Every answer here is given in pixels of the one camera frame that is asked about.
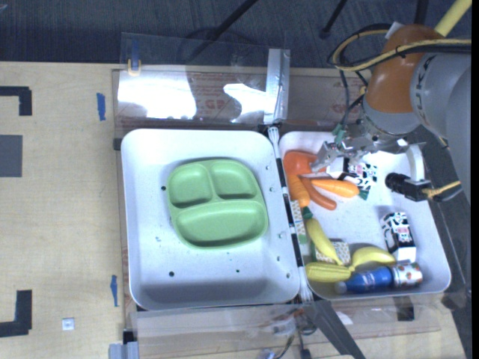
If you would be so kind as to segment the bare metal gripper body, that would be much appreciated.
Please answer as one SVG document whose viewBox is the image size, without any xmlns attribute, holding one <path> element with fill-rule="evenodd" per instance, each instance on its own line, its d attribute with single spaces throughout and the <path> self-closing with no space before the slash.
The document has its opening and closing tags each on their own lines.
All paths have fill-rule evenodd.
<svg viewBox="0 0 479 359">
<path fill-rule="evenodd" d="M 382 132 L 367 121 L 338 124 L 335 144 L 344 156 L 365 156 L 379 151 L 398 154 L 404 153 L 409 146 L 403 138 Z"/>
</svg>

